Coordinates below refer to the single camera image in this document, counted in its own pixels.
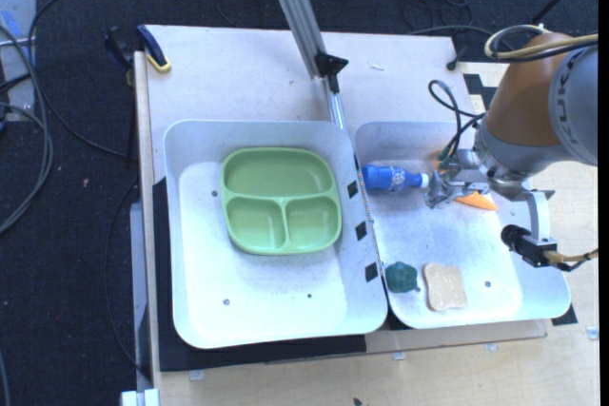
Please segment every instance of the bread slice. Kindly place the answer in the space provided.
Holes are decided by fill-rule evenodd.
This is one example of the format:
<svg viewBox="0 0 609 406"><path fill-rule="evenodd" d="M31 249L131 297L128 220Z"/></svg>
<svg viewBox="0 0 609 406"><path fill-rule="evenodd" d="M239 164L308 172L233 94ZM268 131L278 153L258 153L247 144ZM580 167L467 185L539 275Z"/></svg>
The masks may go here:
<svg viewBox="0 0 609 406"><path fill-rule="evenodd" d="M463 308L467 304L463 276L459 267L429 262L423 267L422 274L427 284L429 308L443 311Z"/></svg>

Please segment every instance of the water bottle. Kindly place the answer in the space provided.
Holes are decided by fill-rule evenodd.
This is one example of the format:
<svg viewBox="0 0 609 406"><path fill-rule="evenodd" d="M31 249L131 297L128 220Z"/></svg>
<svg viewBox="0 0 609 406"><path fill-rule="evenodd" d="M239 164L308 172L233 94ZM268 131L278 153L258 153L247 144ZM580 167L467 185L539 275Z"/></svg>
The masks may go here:
<svg viewBox="0 0 609 406"><path fill-rule="evenodd" d="M405 188L425 188L429 177L425 173L409 173L399 166L376 166L367 164L362 168L366 189L402 191Z"/></svg>

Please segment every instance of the table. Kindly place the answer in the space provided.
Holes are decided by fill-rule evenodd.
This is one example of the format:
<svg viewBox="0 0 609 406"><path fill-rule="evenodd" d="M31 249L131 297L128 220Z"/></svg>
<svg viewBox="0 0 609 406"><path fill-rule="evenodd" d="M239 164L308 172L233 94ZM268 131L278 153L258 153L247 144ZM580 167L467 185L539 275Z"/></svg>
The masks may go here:
<svg viewBox="0 0 609 406"><path fill-rule="evenodd" d="M517 400L555 404L565 403L566 397L597 404L599 342L589 338L599 324L597 262L568 276L580 323L546 328L545 320L530 320L406 331L384 326L366 335L365 354L208 369L204 380L193 380L201 374L161 371L151 202L152 186L162 177L159 145L165 129L185 117L231 119L234 107L239 108L240 118L254 120L327 120L327 114L320 100L322 92L308 80L289 32L148 28L173 64L173 80L196 79L202 74L197 67L206 66L205 79L180 89L151 71L144 53L135 56L147 276L145 325L150 387L158 391L161 404L357 404L356 399L391 404L406 394L417 403L441 403L449 395L454 404L513 404ZM214 45L218 39L225 41ZM455 56L449 38L324 33L324 40L329 52L349 59L340 81L350 135L370 117L391 121L399 114L415 121L452 120L452 113L439 105L418 103L428 97L426 82L431 79L443 79L456 88L460 106L472 106L463 89L462 71L445 67ZM244 49L244 43L250 49ZM212 46L222 48L213 50ZM498 81L497 76L492 78L490 85ZM264 89L252 83L254 79L262 80ZM400 96L387 96L391 80L400 79L410 89L398 90ZM362 84L371 83L374 90L362 90ZM214 102L214 96L222 103ZM473 106L478 104L474 96ZM577 180L564 177L573 171L579 175ZM550 208L559 242L570 246L566 247L570 253L594 248L598 241L597 170L557 164L536 177L537 182L558 190Z"/></svg>

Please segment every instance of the black carpet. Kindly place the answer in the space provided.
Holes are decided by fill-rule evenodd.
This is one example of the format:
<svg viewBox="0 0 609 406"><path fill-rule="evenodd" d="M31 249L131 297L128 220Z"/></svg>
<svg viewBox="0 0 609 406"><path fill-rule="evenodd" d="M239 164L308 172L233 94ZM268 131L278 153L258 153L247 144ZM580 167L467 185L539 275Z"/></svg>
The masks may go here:
<svg viewBox="0 0 609 406"><path fill-rule="evenodd" d="M48 1L38 0L38 9ZM407 34L470 26L431 33L453 36L465 60L488 61L487 34L477 29L527 24L550 1L313 0L313 6L322 30ZM572 35L598 30L599 0L560 0L541 21ZM137 163L120 154L134 148L133 92L103 40L116 26L135 47L132 30L144 23L286 28L277 0L57 0L43 12L36 31L40 81L52 109L81 139L49 111L51 175L23 219L0 236L0 350L13 405L117 404L122 391L136 387L106 300L108 293L117 335L132 354L128 209L137 191L128 190ZM9 123L0 134L2 219L34 184L41 146L30 123Z"/></svg>

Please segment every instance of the cable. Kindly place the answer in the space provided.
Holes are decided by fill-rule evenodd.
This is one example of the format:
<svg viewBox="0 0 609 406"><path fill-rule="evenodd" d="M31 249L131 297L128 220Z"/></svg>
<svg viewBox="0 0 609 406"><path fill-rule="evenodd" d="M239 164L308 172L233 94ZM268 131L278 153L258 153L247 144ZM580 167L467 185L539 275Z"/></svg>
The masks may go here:
<svg viewBox="0 0 609 406"><path fill-rule="evenodd" d="M455 112L455 119L457 122L457 133L455 134L455 136L453 137L453 139L447 146L447 147L452 146L452 149L450 149L448 156L453 156L455 154L455 152L457 151L457 148L459 147L459 142L461 141L461 134L462 134L461 114L462 114L462 112L459 110L459 104L457 104L457 99L453 95L452 90L448 87L448 85L445 82L442 82L440 80L432 80L431 82L429 82L429 84L427 85L427 89L429 90L429 93L431 93L431 96L434 97L436 100L440 100L438 98L438 96L434 93L433 86L435 86L435 85L440 87L446 93L446 95L448 95L448 98L450 99L451 103L453 104L452 106L449 106L448 104L441 102L442 105L448 106Z"/></svg>
<svg viewBox="0 0 609 406"><path fill-rule="evenodd" d="M7 368L2 357L2 350L0 350L0 378L2 378L2 389L4 391L4 404L10 406L10 390L9 390L9 376L7 375Z"/></svg>
<svg viewBox="0 0 609 406"><path fill-rule="evenodd" d="M467 24L457 24L457 25L453 25L453 26L438 26L436 28L418 29L418 30L413 30L411 32L408 32L407 34L408 35L428 34L431 32L437 32L439 30L474 30L476 32L481 32L483 34L493 35L493 32L490 30L477 28L476 26L469 26ZM503 39L500 39L499 41L500 41L500 43L506 45L510 50L513 50L511 45L509 45Z"/></svg>
<svg viewBox="0 0 609 406"><path fill-rule="evenodd" d="M224 13L224 11L222 10L220 2L221 2L221 0L215 0L216 10L223 17L223 19L225 21L227 21L232 27L237 28L237 25L234 22L232 22L228 18L228 16ZM256 3L256 7L258 8L258 26L257 27L260 29L264 23L264 20L263 20L264 12L263 12L263 8L262 8L262 4L261 4L260 0L254 0L254 2Z"/></svg>
<svg viewBox="0 0 609 406"><path fill-rule="evenodd" d="M16 85L19 85L21 82L25 82L26 80L29 80L29 73L17 76L16 78L12 78L11 80L7 80L6 82L0 84L0 93L4 93L5 91L10 90Z"/></svg>
<svg viewBox="0 0 609 406"><path fill-rule="evenodd" d="M595 249L592 252L581 254L580 256L564 256L559 252L547 251L543 255L552 263L556 262L586 262L592 259L599 258L599 250Z"/></svg>
<svg viewBox="0 0 609 406"><path fill-rule="evenodd" d="M23 39L17 39L19 46L27 46L28 45L28 38L23 38ZM2 41L0 43L0 48L8 48L14 46L12 41Z"/></svg>
<svg viewBox="0 0 609 406"><path fill-rule="evenodd" d="M110 247L110 238L112 236L112 229L114 228L114 225L116 224L116 220L118 219L118 215L121 212L121 208L123 207L123 204L125 204L125 202L127 201L129 194L134 189L134 186L137 184L138 180L139 180L139 175L136 176L129 183L128 189L123 194L123 198L121 198L121 201L116 206L116 210L114 211L112 220L110 222L110 226L108 229L108 235L106 237L106 245L104 247L104 291L106 294L106 309L108 311L108 319L109 319L110 325L112 327L112 333L114 334L116 341L120 345L121 349L123 350L123 353L125 354L125 357L131 363L131 365L133 367L135 367L136 370L142 372L142 370L140 369L140 366L137 364L137 361L135 360L135 358L133 358L133 356L131 355L129 350L127 350L127 347L125 346L125 344L123 343L123 341L121 340L121 338L118 334L118 330L116 329L116 324L114 323L114 319L112 318L112 311L110 309L110 299L109 299L109 294L108 294L108 251L109 251L109 247Z"/></svg>
<svg viewBox="0 0 609 406"><path fill-rule="evenodd" d="M502 29L488 38L484 45L484 54L495 60L512 61L512 62L527 62L534 61L549 56L555 56L564 52L568 52L578 48L593 46L599 42L598 34L589 34L585 36L562 39L556 42L543 45L531 46L528 48L512 49L507 52L499 52L498 44L508 34L514 32L533 31L537 34L545 34L551 32L540 26L533 25L518 25L510 28Z"/></svg>
<svg viewBox="0 0 609 406"><path fill-rule="evenodd" d="M40 18L42 17L42 15L50 9L50 7L52 7L56 2L58 2L59 0L49 0L41 9L39 9L34 17L33 20L31 22L31 25L29 26L29 33L28 33L28 57L29 57L29 62L33 67L35 66L34 64L34 58L33 58L33 39L34 39L34 33L36 31L36 27L38 25L38 22L40 21ZM126 159L128 157L127 154L124 154L120 151L116 151L114 149L111 149L109 147L105 147L103 145L97 144L95 142L93 142L92 140L88 139L87 137L85 137L84 135L80 134L77 130L75 130L69 123L68 121L66 121L66 119L64 119L64 117L59 113L59 111L57 110L57 108L50 102L49 97L47 96L46 92L44 91L44 88L38 84L38 89L40 92L40 99L41 101L44 100L47 104L47 107L49 108L49 110L52 112L52 114L57 118L57 120L61 123L61 125L76 139L78 139L79 141L81 141L82 143L89 145L91 147L94 147L95 149L98 149L102 152L106 152L107 154L111 154L113 156L117 156L123 159Z"/></svg>
<svg viewBox="0 0 609 406"><path fill-rule="evenodd" d="M42 153L42 158L41 158L41 163L40 163L40 172L38 174L38 179L36 180L36 184L34 185L34 188L31 190L29 195L17 206L17 208L9 215L9 217L4 222L2 222L2 224L0 224L0 235L1 235L1 234L5 233L7 230L9 230L26 213L26 211L28 210L32 201L34 200L34 198L36 197L38 192L42 189L45 182L47 181L50 171L52 169L53 144L52 144L52 139L49 134L49 125L48 125L48 121L47 121L47 108L45 107L45 103L42 99L40 86L38 83L38 78L36 77L36 73L33 69L33 66L29 62L28 56L24 52L24 49L19 45L19 41L17 40L17 38L15 38L15 36L12 34L12 32L10 32L7 28L5 28L2 25L0 25L0 31L2 31L5 34L5 36L7 36L13 42L15 49L17 49L19 56L21 57L22 61L26 65L26 68L29 73L29 77L32 80L34 92L36 94L36 97L39 100L40 118L36 117L35 115L25 111L23 108L18 107L18 106L12 106L10 104L5 104L5 103L0 103L0 106L4 106L6 108L9 108L10 110L15 110L15 111L22 113L29 119L33 120L42 129L42 132L43 132L43 153Z"/></svg>

